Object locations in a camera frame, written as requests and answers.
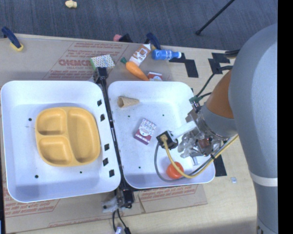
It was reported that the red and white small carton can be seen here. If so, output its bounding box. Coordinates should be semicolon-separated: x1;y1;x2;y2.
146;71;164;82

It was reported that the black tripod stand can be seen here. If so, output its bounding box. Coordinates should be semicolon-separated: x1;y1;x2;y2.
195;0;252;36

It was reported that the tan ice cream cone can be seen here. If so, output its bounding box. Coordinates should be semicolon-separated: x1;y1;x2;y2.
117;96;140;109

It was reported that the white plastic tray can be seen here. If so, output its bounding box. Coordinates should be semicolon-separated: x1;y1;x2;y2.
107;80;216;190
0;79;122;203

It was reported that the yellow divided plate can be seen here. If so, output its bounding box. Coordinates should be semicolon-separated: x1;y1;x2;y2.
35;106;102;168

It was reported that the orange carrot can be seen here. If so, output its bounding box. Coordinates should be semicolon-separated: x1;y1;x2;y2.
120;57;150;82

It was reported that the blue bottle white cap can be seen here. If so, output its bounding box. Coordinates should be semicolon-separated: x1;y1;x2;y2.
151;48;182;61

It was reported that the black block with thin wires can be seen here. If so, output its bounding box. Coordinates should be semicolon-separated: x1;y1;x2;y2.
115;188;135;209
93;66;110;83

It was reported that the white and green speckled box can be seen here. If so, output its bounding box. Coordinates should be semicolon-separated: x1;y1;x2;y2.
90;54;116;71

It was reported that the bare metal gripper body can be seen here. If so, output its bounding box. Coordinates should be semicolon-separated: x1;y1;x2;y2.
185;107;223;158

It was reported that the orange round toy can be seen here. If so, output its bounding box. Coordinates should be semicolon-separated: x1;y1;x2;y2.
166;161;185;180

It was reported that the brown cardboard board red print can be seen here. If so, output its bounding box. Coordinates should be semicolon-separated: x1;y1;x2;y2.
0;33;235;234

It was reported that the orange and white bottle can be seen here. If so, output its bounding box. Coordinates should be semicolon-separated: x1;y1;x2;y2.
128;43;152;67

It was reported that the maroon and white small carton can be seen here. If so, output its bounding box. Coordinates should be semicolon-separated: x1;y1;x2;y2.
133;117;157;146

